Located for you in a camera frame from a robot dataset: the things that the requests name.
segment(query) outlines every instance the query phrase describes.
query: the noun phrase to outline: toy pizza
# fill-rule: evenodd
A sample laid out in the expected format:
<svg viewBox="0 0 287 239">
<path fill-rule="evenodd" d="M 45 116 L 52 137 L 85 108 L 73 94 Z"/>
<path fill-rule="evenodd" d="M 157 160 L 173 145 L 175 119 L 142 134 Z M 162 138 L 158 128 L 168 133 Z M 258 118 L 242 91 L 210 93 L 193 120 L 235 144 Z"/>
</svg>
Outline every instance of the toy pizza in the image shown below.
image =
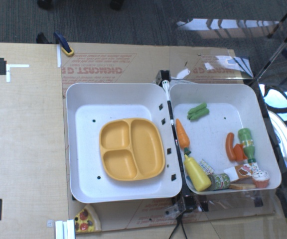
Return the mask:
<svg viewBox="0 0 287 239">
<path fill-rule="evenodd" d="M 87 204 L 75 217 L 75 233 L 85 234 L 101 231 L 101 224 L 95 209 Z"/>
</svg>

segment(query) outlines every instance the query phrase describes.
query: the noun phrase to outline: pepperoni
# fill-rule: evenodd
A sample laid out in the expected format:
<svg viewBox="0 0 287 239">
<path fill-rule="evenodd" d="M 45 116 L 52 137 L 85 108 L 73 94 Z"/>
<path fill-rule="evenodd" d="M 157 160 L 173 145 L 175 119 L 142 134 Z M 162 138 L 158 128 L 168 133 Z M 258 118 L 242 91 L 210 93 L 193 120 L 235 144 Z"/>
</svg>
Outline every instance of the pepperoni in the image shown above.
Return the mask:
<svg viewBox="0 0 287 239">
<path fill-rule="evenodd" d="M 88 229 L 88 225 L 86 223 L 82 223 L 80 224 L 79 229 L 81 231 L 86 231 Z"/>
<path fill-rule="evenodd" d="M 82 221 L 86 220 L 87 217 L 88 217 L 88 212 L 87 212 L 86 210 L 83 211 L 83 212 L 81 212 L 80 215 L 79 215 L 79 218 L 80 218 Z"/>
</svg>

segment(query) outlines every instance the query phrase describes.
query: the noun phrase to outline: chair wheel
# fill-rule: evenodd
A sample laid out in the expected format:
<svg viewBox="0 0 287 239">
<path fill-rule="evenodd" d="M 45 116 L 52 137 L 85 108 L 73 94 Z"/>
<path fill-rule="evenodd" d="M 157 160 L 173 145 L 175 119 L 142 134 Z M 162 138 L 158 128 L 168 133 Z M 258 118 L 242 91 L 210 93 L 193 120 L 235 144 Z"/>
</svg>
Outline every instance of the chair wheel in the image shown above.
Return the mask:
<svg viewBox="0 0 287 239">
<path fill-rule="evenodd" d="M 124 0 L 111 0 L 110 8 L 113 10 L 120 10 L 123 6 Z"/>
<path fill-rule="evenodd" d="M 38 6 L 43 9 L 49 9 L 51 3 L 52 3 L 52 0 L 38 0 L 37 1 Z"/>
</svg>

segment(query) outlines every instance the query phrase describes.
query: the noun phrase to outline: blue clamp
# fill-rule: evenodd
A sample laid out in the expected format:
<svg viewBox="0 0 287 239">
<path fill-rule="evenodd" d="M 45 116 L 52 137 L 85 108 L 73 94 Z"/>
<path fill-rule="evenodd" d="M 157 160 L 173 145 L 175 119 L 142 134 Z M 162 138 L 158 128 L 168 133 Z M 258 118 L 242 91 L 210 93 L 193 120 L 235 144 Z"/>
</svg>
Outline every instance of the blue clamp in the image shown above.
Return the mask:
<svg viewBox="0 0 287 239">
<path fill-rule="evenodd" d="M 66 41 L 65 37 L 58 31 L 54 32 L 54 37 L 56 40 L 59 41 L 61 47 L 61 50 L 68 56 L 72 56 L 74 54 L 74 50 L 69 47 L 68 42 Z"/>
</svg>

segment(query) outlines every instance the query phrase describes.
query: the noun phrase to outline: green bottle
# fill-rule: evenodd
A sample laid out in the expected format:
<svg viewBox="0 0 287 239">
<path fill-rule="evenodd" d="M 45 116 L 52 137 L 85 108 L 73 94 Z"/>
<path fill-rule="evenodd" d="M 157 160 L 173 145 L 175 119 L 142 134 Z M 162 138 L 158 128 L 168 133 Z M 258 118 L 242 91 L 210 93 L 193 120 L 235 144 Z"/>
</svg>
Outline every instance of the green bottle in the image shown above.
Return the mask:
<svg viewBox="0 0 287 239">
<path fill-rule="evenodd" d="M 254 158 L 254 144 L 251 135 L 251 131 L 248 128 L 240 129 L 238 132 L 238 137 L 240 139 L 241 144 L 243 145 L 243 152 L 248 158 L 249 163 L 256 162 Z"/>
</svg>

